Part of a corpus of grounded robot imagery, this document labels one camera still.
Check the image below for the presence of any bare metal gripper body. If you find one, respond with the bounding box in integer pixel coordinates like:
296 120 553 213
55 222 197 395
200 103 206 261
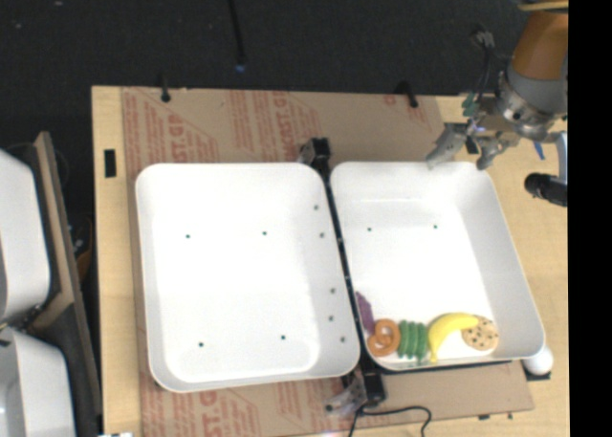
467 83 566 148

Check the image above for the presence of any white plastic tray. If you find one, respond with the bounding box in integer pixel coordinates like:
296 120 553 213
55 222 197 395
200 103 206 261
134 161 361 395
328 159 547 374

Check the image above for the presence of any thin black rod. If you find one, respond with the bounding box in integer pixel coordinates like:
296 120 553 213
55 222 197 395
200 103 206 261
316 160 380 379

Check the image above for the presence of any brown cardboard board, red print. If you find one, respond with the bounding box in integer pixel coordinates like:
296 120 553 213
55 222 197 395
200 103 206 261
119 86 536 437

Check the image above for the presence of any chocolate chip biscuit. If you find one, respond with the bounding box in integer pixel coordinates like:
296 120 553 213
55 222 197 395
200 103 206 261
461 316 500 353

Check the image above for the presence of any yellow banana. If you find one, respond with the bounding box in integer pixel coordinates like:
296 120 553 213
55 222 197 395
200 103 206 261
426 312 481 364

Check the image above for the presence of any green pea pod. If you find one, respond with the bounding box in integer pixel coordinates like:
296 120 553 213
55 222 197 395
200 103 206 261
397 319 430 364

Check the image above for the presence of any orange pretzel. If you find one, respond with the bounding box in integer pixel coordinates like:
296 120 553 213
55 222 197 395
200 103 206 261
366 318 403 359

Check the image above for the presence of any white rounded object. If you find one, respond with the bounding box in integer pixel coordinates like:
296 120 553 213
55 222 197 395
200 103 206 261
520 345 556 377

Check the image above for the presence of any black cylinder on white bracket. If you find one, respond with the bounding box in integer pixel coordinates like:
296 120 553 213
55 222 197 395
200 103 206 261
523 131 570 209

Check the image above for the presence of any black block with thin wires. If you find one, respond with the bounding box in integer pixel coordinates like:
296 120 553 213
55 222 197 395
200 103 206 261
298 137 333 169
324 369 388 416

